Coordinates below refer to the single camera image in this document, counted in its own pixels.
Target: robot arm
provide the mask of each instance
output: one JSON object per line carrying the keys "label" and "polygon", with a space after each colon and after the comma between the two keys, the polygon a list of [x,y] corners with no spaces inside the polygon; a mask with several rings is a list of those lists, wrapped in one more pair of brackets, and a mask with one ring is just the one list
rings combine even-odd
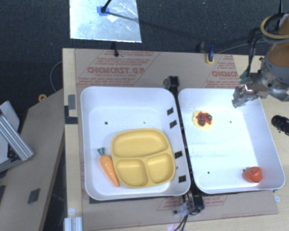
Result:
{"label": "robot arm", "polygon": [[[277,34],[267,31],[273,20],[282,19],[283,23]],[[282,102],[289,102],[289,14],[276,14],[267,17],[259,28],[263,39],[272,44],[269,52],[262,60],[261,68],[257,73],[250,73],[248,69],[240,77],[243,86],[236,87],[234,99],[235,108],[244,105],[259,97],[266,98],[271,95]],[[289,119],[281,116],[274,116],[272,124],[277,129],[289,135]]]}

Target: red tomato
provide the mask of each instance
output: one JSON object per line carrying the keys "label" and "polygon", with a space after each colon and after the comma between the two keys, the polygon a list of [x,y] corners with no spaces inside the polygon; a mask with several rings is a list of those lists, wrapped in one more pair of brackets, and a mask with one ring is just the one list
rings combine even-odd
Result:
{"label": "red tomato", "polygon": [[256,183],[259,183],[263,178],[261,168],[259,167],[249,167],[245,171],[244,176],[246,180]]}

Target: black connector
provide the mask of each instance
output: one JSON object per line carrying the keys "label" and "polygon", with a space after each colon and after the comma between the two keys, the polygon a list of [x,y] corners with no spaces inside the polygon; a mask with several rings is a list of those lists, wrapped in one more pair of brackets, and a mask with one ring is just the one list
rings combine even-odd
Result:
{"label": "black connector", "polygon": [[289,136],[289,119],[280,115],[276,115],[272,118],[271,123],[279,131],[284,132]]}

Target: carrot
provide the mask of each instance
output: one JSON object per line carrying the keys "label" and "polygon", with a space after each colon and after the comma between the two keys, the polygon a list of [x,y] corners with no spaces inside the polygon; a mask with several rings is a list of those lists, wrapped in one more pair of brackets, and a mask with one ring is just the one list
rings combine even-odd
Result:
{"label": "carrot", "polygon": [[105,173],[108,175],[109,179],[112,181],[112,183],[114,183],[116,187],[119,187],[120,184],[115,172],[115,167],[112,162],[112,159],[110,156],[104,154],[104,150],[105,150],[104,147],[97,150],[101,155],[100,164]]}

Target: metal plate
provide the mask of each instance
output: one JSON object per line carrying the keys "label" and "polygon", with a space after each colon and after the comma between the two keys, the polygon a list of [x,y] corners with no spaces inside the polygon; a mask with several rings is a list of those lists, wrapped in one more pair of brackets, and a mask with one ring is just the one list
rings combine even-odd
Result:
{"label": "metal plate", "polygon": [[70,37],[141,43],[136,0],[112,0],[102,14],[107,1],[70,0]]}

